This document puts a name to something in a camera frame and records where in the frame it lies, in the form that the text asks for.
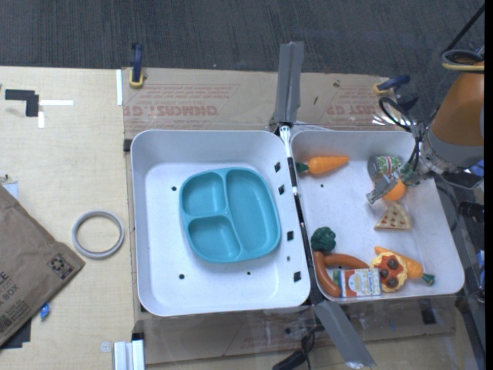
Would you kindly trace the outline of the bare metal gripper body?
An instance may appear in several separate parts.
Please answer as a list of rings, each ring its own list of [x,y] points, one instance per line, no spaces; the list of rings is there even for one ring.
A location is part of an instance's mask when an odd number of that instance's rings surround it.
[[[404,185],[416,186],[421,181],[444,172],[444,164],[429,143],[420,143],[409,160],[399,169],[399,177]]]

